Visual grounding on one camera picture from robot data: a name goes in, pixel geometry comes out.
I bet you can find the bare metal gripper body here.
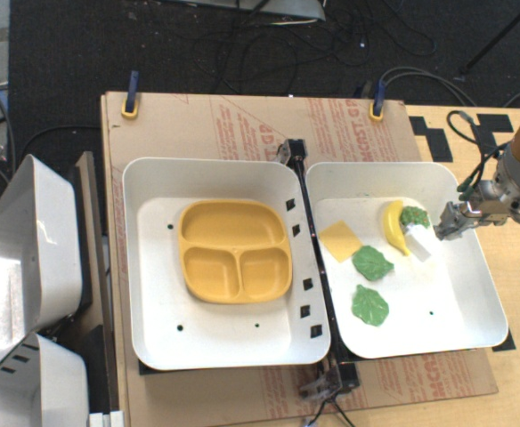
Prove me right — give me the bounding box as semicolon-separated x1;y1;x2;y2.
463;178;520;231

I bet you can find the white carton with green print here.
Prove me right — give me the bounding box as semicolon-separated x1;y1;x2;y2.
398;205;435;263

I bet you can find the yellow banana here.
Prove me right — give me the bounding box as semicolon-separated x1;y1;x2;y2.
382;199;412;258

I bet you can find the white plastic tray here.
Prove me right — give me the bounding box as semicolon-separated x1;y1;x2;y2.
0;153;85;377
121;156;332;372
305;161;510;360
0;331;91;427

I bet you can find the green lettuce leaf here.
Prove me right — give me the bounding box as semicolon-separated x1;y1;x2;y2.
351;245;395;283
351;283;391;328

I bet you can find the yellow cheese slice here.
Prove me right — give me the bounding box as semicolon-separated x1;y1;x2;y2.
318;220;364;264

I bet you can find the thin black rod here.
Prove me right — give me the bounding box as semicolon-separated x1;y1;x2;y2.
293;157;348;366

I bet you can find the yellow divided plate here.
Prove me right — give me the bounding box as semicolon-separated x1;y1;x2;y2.
177;198;294;305

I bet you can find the brown cardboard board red print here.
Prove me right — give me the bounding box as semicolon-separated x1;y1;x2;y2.
100;91;500;427

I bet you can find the black block with thin wires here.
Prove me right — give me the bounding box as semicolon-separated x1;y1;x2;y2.
298;361;361;400
279;138;308;167

